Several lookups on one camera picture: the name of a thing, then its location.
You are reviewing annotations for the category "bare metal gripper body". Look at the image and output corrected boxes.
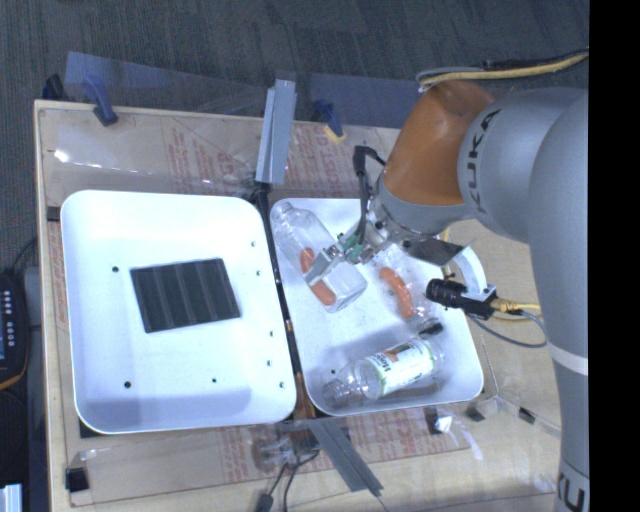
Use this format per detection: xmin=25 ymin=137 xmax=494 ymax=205
xmin=336 ymin=207 xmax=419 ymax=264

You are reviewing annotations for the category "orange sausage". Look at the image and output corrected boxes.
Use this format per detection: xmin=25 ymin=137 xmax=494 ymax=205
xmin=378 ymin=265 xmax=417 ymax=320
xmin=299 ymin=246 xmax=338 ymax=307

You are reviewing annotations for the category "clear plastic bottle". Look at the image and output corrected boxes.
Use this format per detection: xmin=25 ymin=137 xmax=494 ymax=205
xmin=270 ymin=201 xmax=369 ymax=314
xmin=371 ymin=243 xmax=447 ymax=337

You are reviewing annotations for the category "white plastic tray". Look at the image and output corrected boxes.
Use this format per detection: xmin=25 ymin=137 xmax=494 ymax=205
xmin=59 ymin=188 xmax=299 ymax=436
xmin=269 ymin=197 xmax=486 ymax=418

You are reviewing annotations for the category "clear bottle with white label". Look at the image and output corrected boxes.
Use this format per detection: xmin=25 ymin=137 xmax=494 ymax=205
xmin=321 ymin=335 xmax=447 ymax=409

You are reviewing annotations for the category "black ribbed rectangular pad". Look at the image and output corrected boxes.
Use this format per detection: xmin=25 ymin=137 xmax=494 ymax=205
xmin=129 ymin=257 xmax=242 ymax=335

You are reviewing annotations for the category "brown cardboard board, red print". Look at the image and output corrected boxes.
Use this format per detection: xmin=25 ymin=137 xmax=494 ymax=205
xmin=45 ymin=109 xmax=482 ymax=497

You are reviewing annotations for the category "black cylinder on white bracket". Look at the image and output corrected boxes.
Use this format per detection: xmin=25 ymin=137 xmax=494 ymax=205
xmin=425 ymin=247 xmax=498 ymax=322

